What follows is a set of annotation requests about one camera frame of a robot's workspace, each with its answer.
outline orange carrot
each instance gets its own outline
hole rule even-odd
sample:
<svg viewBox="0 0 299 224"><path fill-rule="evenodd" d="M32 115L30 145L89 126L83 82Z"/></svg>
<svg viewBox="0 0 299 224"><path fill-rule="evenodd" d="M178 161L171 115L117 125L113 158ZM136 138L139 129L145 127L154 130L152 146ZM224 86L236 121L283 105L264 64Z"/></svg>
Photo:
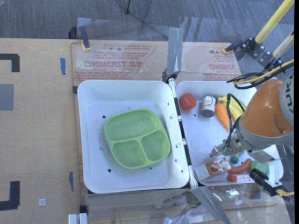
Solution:
<svg viewBox="0 0 299 224"><path fill-rule="evenodd" d="M229 130L229 126L228 126L229 118L228 118L228 112L226 110L226 106L221 103L216 103L215 113L217 114L222 124Z"/></svg>
<svg viewBox="0 0 299 224"><path fill-rule="evenodd" d="M228 171L228 173L229 174L240 174L240 173L246 171L247 169L249 169L251 163L252 163L251 159L246 159L246 161L241 166L231 168Z"/></svg>

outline snack package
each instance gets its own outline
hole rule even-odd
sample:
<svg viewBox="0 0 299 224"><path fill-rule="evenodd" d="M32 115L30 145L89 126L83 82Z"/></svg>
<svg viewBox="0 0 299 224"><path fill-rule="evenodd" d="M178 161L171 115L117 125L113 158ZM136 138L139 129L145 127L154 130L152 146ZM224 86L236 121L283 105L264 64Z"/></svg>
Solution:
<svg viewBox="0 0 299 224"><path fill-rule="evenodd" d="M229 162L224 157L222 159L207 162L194 169L199 180L206 179L210 176L229 171L231 169Z"/></svg>

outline green plate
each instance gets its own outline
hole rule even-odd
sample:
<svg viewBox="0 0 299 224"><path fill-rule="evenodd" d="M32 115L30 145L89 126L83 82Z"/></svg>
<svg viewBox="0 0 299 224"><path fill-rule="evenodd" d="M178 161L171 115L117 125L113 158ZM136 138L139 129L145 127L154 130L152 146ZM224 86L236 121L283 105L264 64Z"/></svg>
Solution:
<svg viewBox="0 0 299 224"><path fill-rule="evenodd" d="M124 168L143 168L160 162L171 150L161 120L149 109L130 110L110 117L104 132L113 157Z"/></svg>

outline banana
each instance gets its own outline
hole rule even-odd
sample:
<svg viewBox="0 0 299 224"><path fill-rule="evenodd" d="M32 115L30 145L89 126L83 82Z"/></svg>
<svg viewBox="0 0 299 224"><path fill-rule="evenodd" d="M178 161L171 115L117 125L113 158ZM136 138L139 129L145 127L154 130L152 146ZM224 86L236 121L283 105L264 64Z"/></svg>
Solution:
<svg viewBox="0 0 299 224"><path fill-rule="evenodd" d="M232 118L234 119L234 121L236 121L236 119L239 118L239 116L241 116L243 114L243 111L238 109L238 107L235 105L229 104L229 110L230 110L230 114L232 115Z"/></svg>
<svg viewBox="0 0 299 224"><path fill-rule="evenodd" d="M226 102L228 101L226 95L225 95L225 96L222 96L222 97L218 97L217 100L218 100L219 102L221 102L221 103L224 103L224 104L226 104ZM236 102L236 100L235 100L234 98L231 98L231 99L230 99L229 106L231 106L231 105L235 106L236 109L240 110L240 112L243 113L241 107L239 106L238 102Z"/></svg>
<svg viewBox="0 0 299 224"><path fill-rule="evenodd" d="M227 96L223 96L223 97L218 97L217 100L223 104L227 103ZM243 114L243 110L241 109L241 107L239 106L239 104L235 101L234 98L230 99L230 103L229 103L229 110L230 110L230 114L232 115L232 118L234 120L236 120L239 116L241 116Z"/></svg>

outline floor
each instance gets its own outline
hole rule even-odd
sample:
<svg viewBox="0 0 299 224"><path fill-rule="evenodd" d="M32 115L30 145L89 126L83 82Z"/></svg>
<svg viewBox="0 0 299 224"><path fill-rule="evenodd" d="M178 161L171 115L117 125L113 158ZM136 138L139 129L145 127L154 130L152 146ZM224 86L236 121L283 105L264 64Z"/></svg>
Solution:
<svg viewBox="0 0 299 224"><path fill-rule="evenodd" d="M0 0L1 38L69 39L72 27L86 21L90 39L167 41L168 28L184 30L186 42L236 42L256 36L284 0ZM264 41L270 51L294 30L294 6ZM5 44L0 43L0 52ZM294 57L291 46L281 57ZM257 71L240 60L242 72ZM293 154L278 147L288 190L294 188ZM285 202L294 223L294 199Z"/></svg>

